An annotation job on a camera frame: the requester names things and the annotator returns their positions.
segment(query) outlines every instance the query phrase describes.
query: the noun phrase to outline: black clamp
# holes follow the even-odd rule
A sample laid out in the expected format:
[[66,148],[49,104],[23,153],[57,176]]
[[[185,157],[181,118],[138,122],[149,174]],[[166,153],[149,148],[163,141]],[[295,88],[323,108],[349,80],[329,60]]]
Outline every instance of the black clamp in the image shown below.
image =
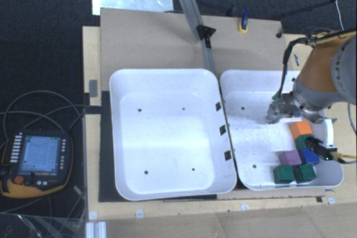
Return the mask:
[[215,28],[210,28],[204,25],[199,24],[197,27],[197,32],[201,40],[205,39],[206,48],[212,48],[210,37],[216,32]]

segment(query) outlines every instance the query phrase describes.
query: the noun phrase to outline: dark green cube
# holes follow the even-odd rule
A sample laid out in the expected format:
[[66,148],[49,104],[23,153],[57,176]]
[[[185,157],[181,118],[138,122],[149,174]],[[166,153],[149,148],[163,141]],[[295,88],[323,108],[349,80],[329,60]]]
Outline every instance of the dark green cube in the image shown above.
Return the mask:
[[295,179],[297,183],[311,182],[316,178],[312,164],[301,164],[294,169]]
[[295,139],[295,146],[298,151],[306,149],[305,141],[308,137],[311,137],[311,135],[301,135]]
[[278,166],[273,173],[275,183],[291,183],[295,179],[292,166]]

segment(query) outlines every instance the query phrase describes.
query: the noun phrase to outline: white tray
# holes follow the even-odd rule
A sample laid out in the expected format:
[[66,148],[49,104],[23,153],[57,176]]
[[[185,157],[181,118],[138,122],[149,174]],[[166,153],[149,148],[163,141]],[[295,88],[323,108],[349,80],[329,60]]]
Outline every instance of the white tray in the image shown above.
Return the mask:
[[[288,72],[284,93],[292,90],[291,79],[299,72]],[[316,179],[309,183],[275,184],[273,169],[279,165],[278,155],[294,150],[289,126],[305,118],[285,118],[279,123],[267,123],[267,110],[281,81],[281,71],[229,70],[220,78],[225,111],[242,183],[252,190],[288,187],[332,187],[343,180],[342,166],[335,161],[323,161],[314,166]],[[333,144],[330,119],[311,124],[316,138]]]
[[109,86],[121,196],[136,201],[234,188],[237,173],[211,72],[119,70]]

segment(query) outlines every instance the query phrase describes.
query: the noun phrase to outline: block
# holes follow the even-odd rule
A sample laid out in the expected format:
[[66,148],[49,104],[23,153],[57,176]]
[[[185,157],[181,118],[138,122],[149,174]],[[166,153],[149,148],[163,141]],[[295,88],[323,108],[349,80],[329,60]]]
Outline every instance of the block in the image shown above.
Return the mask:
[[311,182],[316,178],[312,164],[301,164],[294,169],[294,175],[297,183]]
[[311,135],[312,129],[308,121],[295,122],[290,126],[291,134],[294,138],[298,138],[301,135]]
[[303,164],[318,164],[320,162],[318,155],[309,149],[300,150],[299,155]]
[[273,173],[275,183],[291,183],[295,179],[292,166],[278,166]]
[[302,164],[299,152],[297,150],[285,151],[279,155],[281,165],[297,166]]
[[305,141],[308,137],[311,137],[311,135],[300,135],[295,139],[295,146],[298,151],[306,149]]

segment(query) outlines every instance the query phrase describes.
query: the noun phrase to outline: control button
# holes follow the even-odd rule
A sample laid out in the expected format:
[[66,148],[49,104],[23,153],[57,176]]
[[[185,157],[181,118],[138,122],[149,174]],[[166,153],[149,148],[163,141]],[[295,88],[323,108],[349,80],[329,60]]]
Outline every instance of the control button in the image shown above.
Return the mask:
[[14,184],[23,184],[24,181],[25,179],[23,176],[15,176],[13,179]]

